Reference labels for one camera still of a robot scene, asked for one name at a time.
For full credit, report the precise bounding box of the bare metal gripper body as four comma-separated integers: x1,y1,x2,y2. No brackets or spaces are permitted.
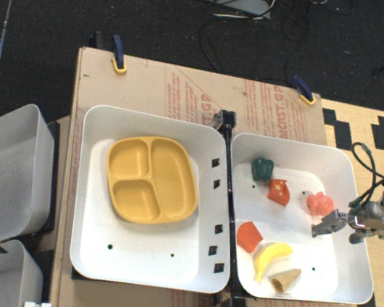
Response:
343,195,384,251

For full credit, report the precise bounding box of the pink toy fruit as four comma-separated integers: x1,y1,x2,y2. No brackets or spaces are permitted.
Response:
304,189,337,220

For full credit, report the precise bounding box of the red carton with yellow star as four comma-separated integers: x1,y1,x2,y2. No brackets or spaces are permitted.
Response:
265,177,293,207

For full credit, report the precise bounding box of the yellow banana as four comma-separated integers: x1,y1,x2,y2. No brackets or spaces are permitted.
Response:
250,238,296,289

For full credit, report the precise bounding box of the tan ice cream cone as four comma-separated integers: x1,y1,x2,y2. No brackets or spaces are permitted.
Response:
265,263,303,298

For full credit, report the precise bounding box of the orange-red toy block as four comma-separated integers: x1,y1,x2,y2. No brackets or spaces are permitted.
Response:
233,219,267,256

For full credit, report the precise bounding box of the green toy pepper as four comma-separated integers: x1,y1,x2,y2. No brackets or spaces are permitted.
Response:
249,155,276,185

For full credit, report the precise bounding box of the thin black rod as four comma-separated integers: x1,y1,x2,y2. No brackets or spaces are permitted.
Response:
192,125,275,307

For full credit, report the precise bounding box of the yellow divided plate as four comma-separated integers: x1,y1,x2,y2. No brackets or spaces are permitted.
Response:
95,127,209,235

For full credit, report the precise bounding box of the brown cardboard board red print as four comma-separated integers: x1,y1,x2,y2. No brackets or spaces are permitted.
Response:
33,45,384,307

